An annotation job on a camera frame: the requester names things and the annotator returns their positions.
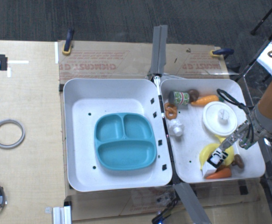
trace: silver ring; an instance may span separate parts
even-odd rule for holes
[[[24,137],[25,137],[24,126],[19,121],[15,120],[15,119],[3,119],[3,120],[1,120],[0,121],[0,127],[2,125],[4,125],[4,124],[15,124],[15,125],[17,125],[22,131],[22,136],[20,137],[20,139],[17,142],[15,142],[14,144],[11,144],[11,145],[5,145],[5,144],[0,143],[0,148],[11,149],[11,148],[17,147],[24,140]]]

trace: carrot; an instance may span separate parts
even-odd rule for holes
[[[205,179],[216,179],[216,178],[225,178],[225,177],[231,177],[230,168],[223,168],[219,171],[216,171],[215,173],[207,176]]]
[[[217,95],[208,95],[197,99],[196,101],[191,102],[191,105],[207,105],[210,102],[219,101]]]

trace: yellow banana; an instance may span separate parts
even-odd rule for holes
[[[200,161],[200,169],[202,170],[202,167],[204,165],[204,163],[206,162],[206,160],[210,157],[210,155],[215,151],[215,149],[217,147],[219,147],[220,144],[216,144],[216,143],[210,143],[207,146],[205,146],[202,151],[199,154],[199,161]],[[233,146],[227,148],[225,150],[226,153],[228,153],[228,157],[224,160],[224,162],[222,163],[222,165],[225,166],[229,166],[233,160],[234,160],[234,150],[233,150]]]

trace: white lid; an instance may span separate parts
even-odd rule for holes
[[[214,101],[204,107],[203,123],[212,133],[228,136],[237,128],[237,116],[227,104]]]
[[[180,128],[180,127],[175,127],[174,129],[173,129],[173,132],[174,132],[174,134],[177,136],[177,137],[179,137],[179,136],[181,136],[182,135],[182,129]]]

